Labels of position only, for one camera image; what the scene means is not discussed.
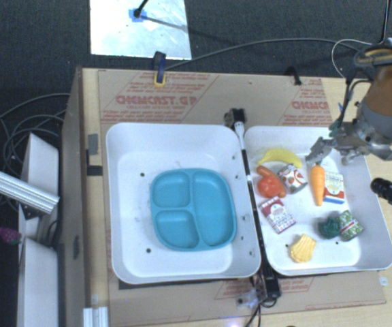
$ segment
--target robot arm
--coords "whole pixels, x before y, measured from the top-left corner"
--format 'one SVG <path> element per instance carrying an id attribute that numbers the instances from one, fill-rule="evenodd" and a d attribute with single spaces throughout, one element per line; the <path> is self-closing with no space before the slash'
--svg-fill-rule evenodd
<path id="1" fill-rule="evenodd" d="M 330 139 L 320 137 L 306 157 L 307 163 L 321 161 L 336 149 L 348 164 L 359 155 L 373 154 L 384 161 L 392 161 L 392 49 L 379 48 L 360 52 L 355 57 L 357 67 L 376 66 L 379 69 L 369 91 L 357 103 L 357 116 L 343 122 L 344 111 L 352 97 L 348 81 L 340 118 L 329 128 Z M 376 179 L 372 190 L 392 204 L 392 182 Z"/>

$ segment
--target blue plate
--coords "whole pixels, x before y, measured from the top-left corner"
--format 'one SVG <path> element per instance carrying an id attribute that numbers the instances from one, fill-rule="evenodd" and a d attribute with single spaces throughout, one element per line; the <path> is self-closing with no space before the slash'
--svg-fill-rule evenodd
<path id="1" fill-rule="evenodd" d="M 159 174 L 150 186 L 150 209 L 158 239 L 177 251 L 225 246 L 237 230 L 228 183 L 211 170 Z"/>

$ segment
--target white tray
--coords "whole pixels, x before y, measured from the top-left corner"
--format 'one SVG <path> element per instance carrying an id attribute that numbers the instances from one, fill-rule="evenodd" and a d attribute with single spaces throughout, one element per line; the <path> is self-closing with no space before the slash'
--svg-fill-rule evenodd
<path id="1" fill-rule="evenodd" d="M 318 137 L 327 138 L 325 128 L 313 127 L 251 127 L 245 135 L 246 149 L 256 186 L 260 176 L 255 172 L 257 162 L 264 152 L 271 148 L 285 148 L 296 153 L 302 160 L 299 170 L 308 179 L 305 156 Z M 269 162 L 264 166 L 277 172 L 285 166 L 282 162 Z M 392 265 L 392 242 L 377 196 L 370 189 L 370 173 L 364 157 L 358 157 L 347 166 L 341 163 L 339 152 L 333 150 L 323 160 L 326 170 L 339 172 L 344 176 L 346 202 L 333 204 L 324 202 L 318 207 L 314 203 L 311 188 L 305 187 L 295 194 L 287 194 L 282 202 L 296 220 L 296 224 L 281 234 L 275 233 L 260 211 L 267 258 L 272 267 L 288 276 L 339 273 L 358 270 L 380 270 Z M 255 192 L 257 204 L 264 201 Z M 339 236 L 324 239 L 317 230 L 317 223 L 332 211 L 350 210 L 365 230 L 350 241 Z M 317 241 L 312 259 L 303 264 L 294 262 L 289 248 L 302 234 Z"/>
<path id="2" fill-rule="evenodd" d="M 112 265 L 127 283 L 230 279 L 252 276 L 259 268 L 252 216 L 238 138 L 218 125 L 120 123 L 106 137 Z M 154 232 L 149 191 L 167 170 L 206 168 L 229 184 L 237 231 L 226 246 L 207 251 L 174 251 Z"/>

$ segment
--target black floor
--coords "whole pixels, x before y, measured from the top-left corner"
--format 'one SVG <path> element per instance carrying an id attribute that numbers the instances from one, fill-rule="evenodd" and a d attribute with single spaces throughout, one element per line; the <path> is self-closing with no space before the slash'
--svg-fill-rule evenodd
<path id="1" fill-rule="evenodd" d="M 386 0 L 185 0 L 193 57 L 263 39 L 318 37 L 380 40 Z M 387 29 L 392 37 L 392 4 Z M 150 59 L 90 54 L 89 0 L 0 0 L 0 114 L 50 93 L 70 91 L 74 69 L 114 67 L 149 69 Z M 331 64 L 331 44 L 284 42 L 261 44 L 189 63 L 182 71 L 338 76 Z M 336 61 L 350 69 L 353 51 L 337 49 Z M 31 102 L 4 117 L 9 132 L 36 114 L 64 110 L 67 98 Z M 22 127 L 34 127 L 32 120 Z M 60 123 L 44 127 L 59 132 Z M 59 139 L 39 134 L 54 145 Z M 7 136 L 0 124 L 0 169 Z M 18 152 L 22 156 L 24 145 Z M 14 172 L 20 163 L 12 162 Z M 0 226 L 16 228 L 17 214 L 0 206 Z M 0 239 L 0 326 L 16 325 L 18 252 Z"/>

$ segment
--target green can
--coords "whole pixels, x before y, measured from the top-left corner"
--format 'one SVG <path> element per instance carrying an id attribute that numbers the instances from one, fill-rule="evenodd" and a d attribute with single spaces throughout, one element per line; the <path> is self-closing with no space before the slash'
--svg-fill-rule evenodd
<path id="1" fill-rule="evenodd" d="M 346 241 L 352 240 L 352 238 L 364 231 L 364 227 L 353 218 L 348 210 L 338 217 L 338 221 L 340 223 L 340 235 Z"/>

